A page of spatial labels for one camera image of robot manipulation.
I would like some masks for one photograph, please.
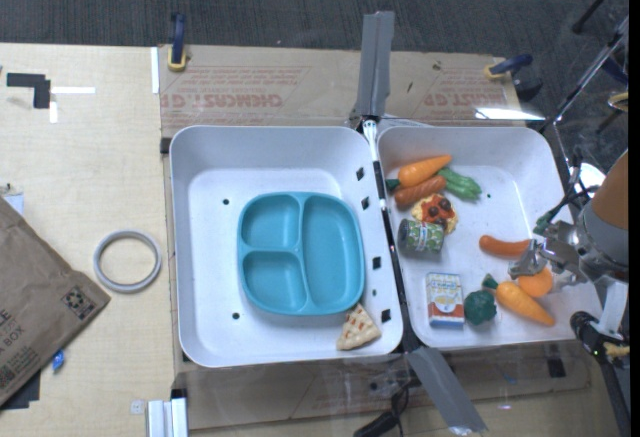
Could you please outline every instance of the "blue divided plate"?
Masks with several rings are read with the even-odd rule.
[[[278,192],[252,199],[238,225],[244,291],[278,314],[346,311],[364,290],[364,253],[355,215],[340,199]]]

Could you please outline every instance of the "brown paper bag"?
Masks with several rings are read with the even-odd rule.
[[[0,197],[0,405],[109,300]]]

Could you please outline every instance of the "toy pizza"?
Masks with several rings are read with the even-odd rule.
[[[371,316],[360,303],[351,309],[342,325],[342,334],[338,338],[338,350],[351,350],[380,337],[382,332],[376,326]]]
[[[451,201],[440,193],[420,199],[413,205],[411,216],[419,222],[440,224],[450,234],[458,223],[458,214]]]

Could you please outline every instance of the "orange carrot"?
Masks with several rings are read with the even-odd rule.
[[[529,243],[531,243],[531,240],[503,241],[494,238],[493,236],[489,236],[488,234],[483,234],[480,236],[480,240],[478,240],[478,245],[481,250],[488,252],[489,254],[493,254],[494,256],[513,259],[517,259],[524,254]]]
[[[504,281],[498,284],[491,274],[488,273],[482,281],[482,286],[495,290],[496,300],[520,316],[543,323],[544,325],[555,325],[556,320],[553,316],[545,311],[532,296],[528,295],[515,282]]]
[[[534,298],[541,297],[553,288],[553,274],[545,266],[536,274],[518,276],[518,286]]]
[[[400,184],[404,187],[416,186],[436,174],[450,161],[451,155],[443,154],[404,165],[398,171]]]
[[[407,206],[419,201],[424,197],[428,197],[432,193],[444,190],[447,186],[447,180],[439,175],[431,176],[416,186],[403,187],[400,185],[395,193],[396,204],[398,206]]]

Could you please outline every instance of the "white ring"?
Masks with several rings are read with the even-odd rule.
[[[139,282],[134,282],[132,284],[122,284],[119,282],[114,282],[109,279],[104,272],[102,271],[102,267],[100,266],[100,259],[102,258],[102,254],[105,249],[111,245],[114,241],[123,239],[123,238],[134,238],[142,241],[147,244],[149,248],[155,254],[155,265],[153,270],[149,275],[147,275],[144,279]],[[106,287],[112,289],[113,291],[118,291],[120,293],[135,293],[140,291],[143,288],[146,288],[151,282],[158,276],[160,273],[160,267],[162,266],[162,252],[160,252],[160,247],[155,242],[155,240],[146,233],[142,231],[138,231],[136,229],[125,229],[122,231],[115,231],[105,238],[98,244],[95,252],[93,253],[93,269],[98,276],[98,279],[102,284]]]

